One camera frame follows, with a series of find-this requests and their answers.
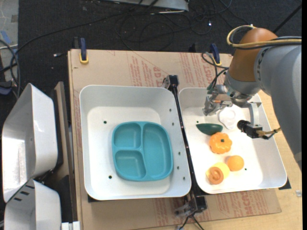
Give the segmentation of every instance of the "blue divided plate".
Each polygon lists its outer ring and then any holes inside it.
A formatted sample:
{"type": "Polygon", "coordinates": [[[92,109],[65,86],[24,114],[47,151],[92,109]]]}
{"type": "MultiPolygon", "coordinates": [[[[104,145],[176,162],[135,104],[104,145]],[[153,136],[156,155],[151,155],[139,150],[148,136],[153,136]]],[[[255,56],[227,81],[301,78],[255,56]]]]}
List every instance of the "blue divided plate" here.
{"type": "Polygon", "coordinates": [[[129,181],[156,181],[173,170],[167,131],[152,122],[126,122],[112,134],[113,161],[118,175],[129,181]]]}

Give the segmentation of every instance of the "cardboard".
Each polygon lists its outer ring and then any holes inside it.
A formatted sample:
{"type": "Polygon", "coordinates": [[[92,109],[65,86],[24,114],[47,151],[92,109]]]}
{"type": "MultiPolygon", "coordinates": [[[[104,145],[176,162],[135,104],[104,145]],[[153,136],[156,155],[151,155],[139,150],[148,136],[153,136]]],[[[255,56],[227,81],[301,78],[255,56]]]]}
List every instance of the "cardboard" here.
{"type": "MultiPolygon", "coordinates": [[[[89,63],[86,65],[80,63],[78,49],[72,49],[68,53],[77,211],[81,228],[84,230],[145,228],[173,230],[174,226],[184,222],[184,218],[178,218],[174,213],[176,208],[183,206],[183,198],[91,203],[88,201],[83,177],[79,93],[84,86],[90,84],[160,87],[167,75],[178,75],[178,91],[186,87],[207,87],[214,78],[214,67],[206,63],[200,53],[87,51],[89,63]]],[[[220,58],[222,65],[229,66],[232,59],[230,55],[221,54],[220,58]]],[[[218,84],[220,83],[223,83],[223,78],[218,79],[218,84]]],[[[265,102],[269,102],[269,97],[264,95],[264,99],[265,102]]],[[[265,105],[272,108],[270,102],[265,105]]],[[[280,135],[276,137],[279,139],[278,142],[276,141],[279,147],[281,143],[284,143],[284,138],[280,135]]],[[[282,148],[286,151],[283,154],[290,154],[287,145],[283,145],[282,148]]],[[[297,188],[301,189],[301,175],[297,172],[298,166],[295,166],[295,161],[290,159],[286,165],[294,168],[291,175],[297,188]]],[[[232,229],[266,229],[264,227],[267,224],[269,224],[267,229],[280,230],[289,227],[301,229],[301,198],[295,195],[291,197],[293,192],[294,189],[287,194],[279,192],[278,189],[265,189],[207,195],[208,209],[196,215],[196,219],[199,222],[205,222],[202,223],[204,226],[212,226],[210,229],[220,230],[229,229],[229,225],[224,222],[228,222],[227,219],[233,219],[232,229]],[[283,202],[283,206],[291,205],[288,208],[285,207],[285,213],[280,206],[280,199],[283,197],[287,197],[287,202],[283,202]],[[236,220],[242,217],[245,217],[244,222],[236,220]]],[[[186,225],[185,229],[195,229],[195,227],[186,225]]]]}

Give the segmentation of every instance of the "cardboard sheet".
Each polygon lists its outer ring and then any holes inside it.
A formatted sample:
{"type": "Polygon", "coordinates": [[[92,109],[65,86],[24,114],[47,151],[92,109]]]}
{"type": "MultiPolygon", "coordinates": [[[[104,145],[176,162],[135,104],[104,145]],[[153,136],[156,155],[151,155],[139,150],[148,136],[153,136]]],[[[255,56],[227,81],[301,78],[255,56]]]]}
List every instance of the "cardboard sheet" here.
{"type": "MultiPolygon", "coordinates": [[[[88,56],[89,63],[83,65],[79,50],[73,49],[68,54],[78,220],[82,228],[132,230],[181,225],[184,218],[176,217],[175,209],[184,204],[183,198],[88,201],[83,176],[79,93],[91,84],[160,87],[167,75],[178,75],[179,90],[207,87],[215,76],[214,67],[200,53],[88,50],[88,56]]],[[[229,66],[230,55],[221,54],[220,58],[223,65],[229,66]]],[[[200,222],[282,211],[275,189],[207,195],[206,201],[208,209],[196,216],[200,222]]]]}

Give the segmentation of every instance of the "orange fruit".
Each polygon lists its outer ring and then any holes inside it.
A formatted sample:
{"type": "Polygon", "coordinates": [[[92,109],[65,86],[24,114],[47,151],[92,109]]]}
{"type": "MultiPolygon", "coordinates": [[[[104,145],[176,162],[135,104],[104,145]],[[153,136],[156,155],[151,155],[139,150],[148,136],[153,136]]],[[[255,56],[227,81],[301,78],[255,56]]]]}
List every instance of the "orange fruit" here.
{"type": "Polygon", "coordinates": [[[239,171],[244,167],[244,160],[239,155],[229,157],[226,163],[231,171],[239,171]]]}

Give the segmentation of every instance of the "white container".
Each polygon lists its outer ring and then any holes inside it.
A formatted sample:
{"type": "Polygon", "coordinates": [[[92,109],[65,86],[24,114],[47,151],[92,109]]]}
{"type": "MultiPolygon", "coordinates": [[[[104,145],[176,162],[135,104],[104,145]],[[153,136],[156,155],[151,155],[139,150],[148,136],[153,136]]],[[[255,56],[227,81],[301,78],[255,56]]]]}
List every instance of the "white container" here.
{"type": "MultiPolygon", "coordinates": [[[[283,186],[287,181],[287,174],[274,137],[269,140],[252,139],[236,126],[232,129],[227,129],[224,126],[222,132],[227,133],[233,142],[230,151],[225,154],[215,154],[211,151],[209,146],[210,136],[200,132],[196,124],[223,124],[218,119],[221,110],[212,116],[203,114],[202,109],[206,96],[206,88],[185,88],[178,95],[198,186],[209,194],[283,186]],[[205,174],[206,171],[217,162],[226,162],[227,158],[232,155],[240,155],[244,159],[244,168],[238,172],[230,172],[229,176],[220,184],[210,184],[205,174]]],[[[256,94],[250,102],[261,101],[256,94]]],[[[236,105],[227,108],[235,112],[236,123],[241,119],[250,121],[248,108],[240,108],[236,105]]],[[[272,130],[262,105],[259,107],[259,122],[264,131],[272,130]]]]}
{"type": "Polygon", "coordinates": [[[60,227],[58,193],[32,179],[6,204],[4,230],[59,230],[60,227]]]}
{"type": "Polygon", "coordinates": [[[31,178],[53,169],[58,159],[54,104],[27,84],[2,129],[4,201],[31,178]]]}
{"type": "Polygon", "coordinates": [[[173,94],[158,87],[89,85],[80,92],[84,183],[96,200],[180,197],[191,188],[189,164],[173,94]],[[112,132],[124,122],[147,121],[168,132],[171,174],[158,181],[120,178],[112,157],[112,132]]]}

